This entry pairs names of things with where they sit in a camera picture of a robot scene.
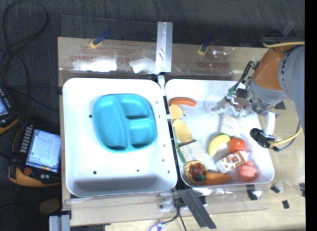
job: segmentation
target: dark floor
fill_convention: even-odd
[[[208,33],[212,33],[213,45],[262,47],[260,39],[263,35],[282,31],[289,24],[293,24],[291,34],[294,37],[305,37],[305,0],[31,1],[39,4],[29,0],[0,0],[0,16],[3,18],[6,12],[0,30],[0,54],[3,55],[7,48],[11,51],[6,53],[7,59],[0,62],[2,84],[46,85],[10,88],[20,112],[20,122],[0,135],[0,153],[4,155],[10,154],[21,122],[32,118],[59,126],[58,93],[47,87],[57,86],[57,37],[64,34],[80,37],[90,32],[89,25],[67,31],[70,18],[65,15],[149,23],[173,22],[174,42],[187,44],[201,44]],[[40,5],[45,9],[47,19]],[[38,31],[45,22],[43,32],[36,38],[18,43]],[[148,40],[151,36],[139,33],[138,38]],[[41,214],[39,204],[59,198],[60,188],[12,186],[7,166],[7,160],[0,156],[0,230],[48,230],[48,216]]]

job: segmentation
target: blue plate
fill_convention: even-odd
[[[113,152],[148,147],[158,136],[149,102],[136,94],[100,97],[93,107],[93,120],[99,142]]]

